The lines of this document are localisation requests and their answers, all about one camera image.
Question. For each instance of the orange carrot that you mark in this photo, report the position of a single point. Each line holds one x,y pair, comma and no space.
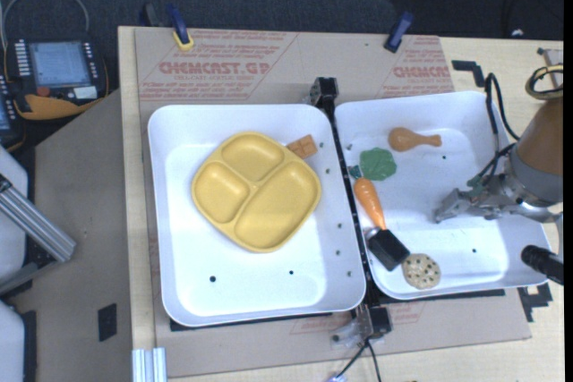
369,197

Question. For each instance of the thin black rod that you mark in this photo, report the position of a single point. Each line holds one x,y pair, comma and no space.
347,183

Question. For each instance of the green lettuce leaf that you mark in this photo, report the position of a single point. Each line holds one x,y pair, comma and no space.
378,163

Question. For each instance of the white plastic tray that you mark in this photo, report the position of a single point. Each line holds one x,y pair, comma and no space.
452,246
264,282

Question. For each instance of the orange chicken drumstick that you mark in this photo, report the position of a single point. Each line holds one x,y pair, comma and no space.
405,139

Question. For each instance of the black cylinder on white bracket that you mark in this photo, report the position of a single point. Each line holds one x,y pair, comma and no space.
541,260

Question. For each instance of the yellow divided plate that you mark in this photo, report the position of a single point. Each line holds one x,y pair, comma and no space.
255,192

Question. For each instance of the brown cardboard board red print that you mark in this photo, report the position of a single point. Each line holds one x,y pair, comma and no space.
250,62

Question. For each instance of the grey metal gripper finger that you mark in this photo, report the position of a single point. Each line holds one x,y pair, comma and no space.
447,212
457,195

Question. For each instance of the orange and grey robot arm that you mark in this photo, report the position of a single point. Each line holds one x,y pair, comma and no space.
539,143

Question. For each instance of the beige chocolate chip cookie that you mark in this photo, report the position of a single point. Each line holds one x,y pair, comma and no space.
421,271

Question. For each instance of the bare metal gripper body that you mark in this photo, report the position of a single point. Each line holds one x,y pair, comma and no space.
501,197

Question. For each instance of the black box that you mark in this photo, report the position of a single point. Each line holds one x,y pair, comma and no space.
388,249

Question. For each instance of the brown waffle biscuit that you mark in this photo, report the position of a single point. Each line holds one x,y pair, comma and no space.
304,146

